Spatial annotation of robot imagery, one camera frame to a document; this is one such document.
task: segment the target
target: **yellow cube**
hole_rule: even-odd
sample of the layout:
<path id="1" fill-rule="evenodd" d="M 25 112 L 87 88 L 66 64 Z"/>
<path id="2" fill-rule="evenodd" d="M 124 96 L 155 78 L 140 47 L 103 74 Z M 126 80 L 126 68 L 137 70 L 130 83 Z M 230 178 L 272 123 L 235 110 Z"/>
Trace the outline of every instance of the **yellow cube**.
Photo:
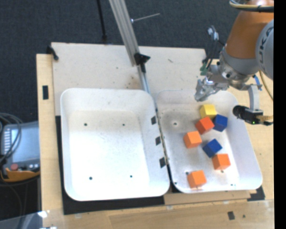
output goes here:
<path id="1" fill-rule="evenodd" d="M 205 118 L 208 116 L 210 119 L 214 119 L 217 115 L 217 111 L 215 109 L 215 106 L 213 104 L 204 104 L 199 109 L 201 118 Z"/>

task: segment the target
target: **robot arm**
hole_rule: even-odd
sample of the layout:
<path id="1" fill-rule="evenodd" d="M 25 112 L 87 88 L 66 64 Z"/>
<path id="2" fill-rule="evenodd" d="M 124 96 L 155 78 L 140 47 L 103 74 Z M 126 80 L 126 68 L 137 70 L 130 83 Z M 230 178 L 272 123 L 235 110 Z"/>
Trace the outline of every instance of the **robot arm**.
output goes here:
<path id="1" fill-rule="evenodd" d="M 246 84 L 250 77 L 262 71 L 273 80 L 274 1 L 230 0 L 240 9 L 228 40 L 220 52 L 216 65 L 208 64 L 205 78 L 198 80 L 195 99 L 208 96 L 232 86 L 248 91 L 250 108 L 239 106 L 234 114 L 251 124 L 267 124 L 259 110 L 258 89 L 262 85 Z"/>

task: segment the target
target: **black clip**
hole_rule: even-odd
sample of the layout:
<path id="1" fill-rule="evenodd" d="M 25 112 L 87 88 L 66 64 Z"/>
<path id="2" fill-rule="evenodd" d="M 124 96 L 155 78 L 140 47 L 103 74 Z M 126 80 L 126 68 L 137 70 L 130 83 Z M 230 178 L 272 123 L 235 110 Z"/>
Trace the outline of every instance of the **black clip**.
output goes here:
<path id="1" fill-rule="evenodd" d="M 145 63 L 150 59 L 151 57 L 140 54 L 140 53 L 136 53 L 134 55 L 134 59 L 137 65 L 141 66 L 141 70 L 143 73 L 146 73 L 146 68 L 145 68 Z"/>
<path id="2" fill-rule="evenodd" d="M 47 47 L 47 54 L 53 54 L 54 60 L 59 59 L 59 57 L 56 55 L 55 50 L 50 45 L 48 45 L 48 47 Z"/>

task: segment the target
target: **wooden edge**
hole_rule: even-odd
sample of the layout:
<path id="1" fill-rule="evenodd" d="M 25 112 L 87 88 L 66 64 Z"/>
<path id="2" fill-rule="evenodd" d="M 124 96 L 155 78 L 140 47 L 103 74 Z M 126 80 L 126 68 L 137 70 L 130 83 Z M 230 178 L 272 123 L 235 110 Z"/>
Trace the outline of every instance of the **wooden edge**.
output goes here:
<path id="1" fill-rule="evenodd" d="M 249 191 L 206 192 L 199 194 L 171 193 L 164 195 L 165 205 L 178 205 L 250 198 Z"/>
<path id="2" fill-rule="evenodd" d="M 123 228 L 274 228 L 274 201 L 237 202 L 188 208 L 166 208 L 109 216 L 114 229 Z"/>
<path id="3" fill-rule="evenodd" d="M 41 209 L 62 208 L 54 112 L 52 55 L 37 54 L 38 119 L 41 153 Z"/>

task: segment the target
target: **black tape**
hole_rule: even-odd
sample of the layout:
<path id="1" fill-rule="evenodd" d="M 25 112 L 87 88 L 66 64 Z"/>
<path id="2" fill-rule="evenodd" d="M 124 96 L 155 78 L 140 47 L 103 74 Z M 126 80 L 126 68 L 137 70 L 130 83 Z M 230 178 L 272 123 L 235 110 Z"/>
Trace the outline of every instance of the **black tape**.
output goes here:
<path id="1" fill-rule="evenodd" d="M 163 168 L 166 165 L 165 158 L 163 157 L 159 159 L 159 161 L 160 161 L 160 167 Z"/>
<path id="2" fill-rule="evenodd" d="M 157 123 L 157 119 L 156 119 L 156 116 L 154 116 L 153 118 L 152 118 L 152 125 L 154 125 L 154 124 L 156 124 Z"/>
<path id="3" fill-rule="evenodd" d="M 160 137 L 157 137 L 156 138 L 156 145 L 159 145 L 161 143 L 161 138 Z"/>
<path id="4" fill-rule="evenodd" d="M 235 215 L 234 215 L 233 211 L 228 212 L 228 217 L 229 217 L 229 220 L 235 219 Z"/>
<path id="5" fill-rule="evenodd" d="M 42 86 L 42 98 L 43 100 L 49 99 L 49 87 L 47 85 Z"/>

